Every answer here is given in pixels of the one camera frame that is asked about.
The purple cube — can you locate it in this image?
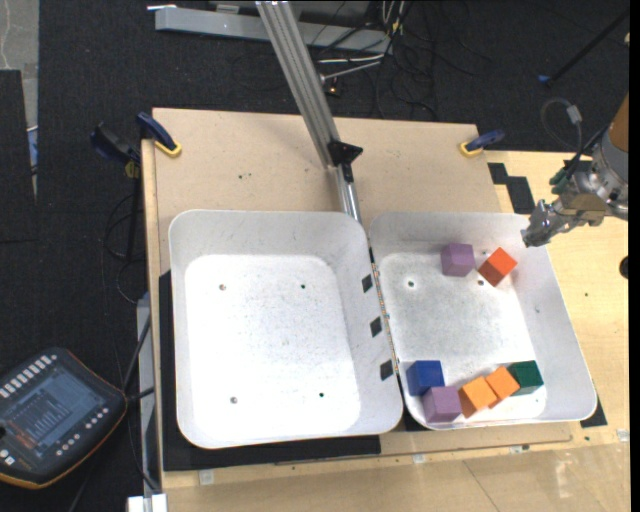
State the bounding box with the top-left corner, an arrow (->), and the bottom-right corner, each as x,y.
422,385 -> 463,424
440,242 -> 476,278

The white plastic tray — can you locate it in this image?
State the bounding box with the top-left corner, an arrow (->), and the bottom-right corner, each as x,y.
368,210 -> 599,432
167,208 -> 405,450

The green cube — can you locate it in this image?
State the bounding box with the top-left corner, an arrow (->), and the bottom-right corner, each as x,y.
507,360 -> 545,397

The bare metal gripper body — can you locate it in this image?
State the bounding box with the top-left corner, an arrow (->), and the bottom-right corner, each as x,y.
558,166 -> 630,228

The orange cube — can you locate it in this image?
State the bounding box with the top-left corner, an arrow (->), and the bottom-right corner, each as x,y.
457,375 -> 499,419
477,246 -> 519,288
484,365 -> 521,401

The blue cube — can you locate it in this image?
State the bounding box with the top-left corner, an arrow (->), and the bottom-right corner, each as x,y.
405,359 -> 446,397

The pale wood board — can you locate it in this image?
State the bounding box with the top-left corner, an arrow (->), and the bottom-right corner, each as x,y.
150,106 -> 574,457

